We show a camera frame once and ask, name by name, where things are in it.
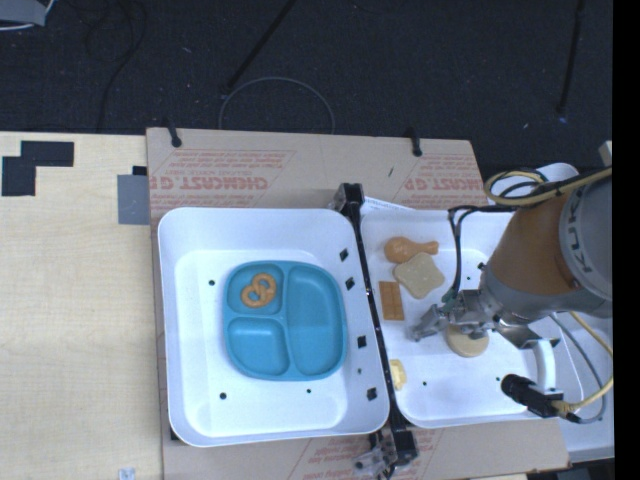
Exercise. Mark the beige round toy biscuit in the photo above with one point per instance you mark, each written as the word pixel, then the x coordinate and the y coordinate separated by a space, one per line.
pixel 467 347

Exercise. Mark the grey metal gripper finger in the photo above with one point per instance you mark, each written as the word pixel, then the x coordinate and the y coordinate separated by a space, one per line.
pixel 424 332
pixel 433 313

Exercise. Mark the orange toy chicken drumstick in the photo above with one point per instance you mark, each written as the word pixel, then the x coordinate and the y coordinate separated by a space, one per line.
pixel 402 249

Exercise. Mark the blue divided plate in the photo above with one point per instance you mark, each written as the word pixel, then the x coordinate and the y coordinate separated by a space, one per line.
pixel 310 328

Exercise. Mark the white plastic tray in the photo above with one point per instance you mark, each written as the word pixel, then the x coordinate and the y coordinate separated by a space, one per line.
pixel 450 393
pixel 200 343

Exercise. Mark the pale yellow toy butter piece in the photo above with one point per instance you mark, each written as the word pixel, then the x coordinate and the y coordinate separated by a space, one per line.
pixel 398 374

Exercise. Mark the brown cardboard board red print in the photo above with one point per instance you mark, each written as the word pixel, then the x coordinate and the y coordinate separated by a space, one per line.
pixel 300 168

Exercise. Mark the thin black rod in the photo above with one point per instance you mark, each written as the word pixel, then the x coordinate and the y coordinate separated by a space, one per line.
pixel 375 313

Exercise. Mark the white printed paper slip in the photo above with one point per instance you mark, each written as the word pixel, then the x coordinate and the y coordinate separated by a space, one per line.
pixel 382 204

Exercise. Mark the orange toy pretzel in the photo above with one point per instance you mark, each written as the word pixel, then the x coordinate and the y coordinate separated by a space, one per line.
pixel 251 298

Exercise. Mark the black cylinder on white bracket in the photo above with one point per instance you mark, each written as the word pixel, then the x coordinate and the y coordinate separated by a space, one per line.
pixel 530 393

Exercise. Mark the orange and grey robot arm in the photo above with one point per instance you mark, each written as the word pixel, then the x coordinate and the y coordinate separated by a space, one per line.
pixel 537 248

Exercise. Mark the beige toy bread slice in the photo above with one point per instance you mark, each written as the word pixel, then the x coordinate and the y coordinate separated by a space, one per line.
pixel 419 275

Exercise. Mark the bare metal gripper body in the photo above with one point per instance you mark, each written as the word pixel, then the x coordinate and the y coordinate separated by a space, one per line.
pixel 472 310

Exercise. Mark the orange rectangular toy cracker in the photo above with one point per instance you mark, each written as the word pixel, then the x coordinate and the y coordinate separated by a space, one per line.
pixel 391 301

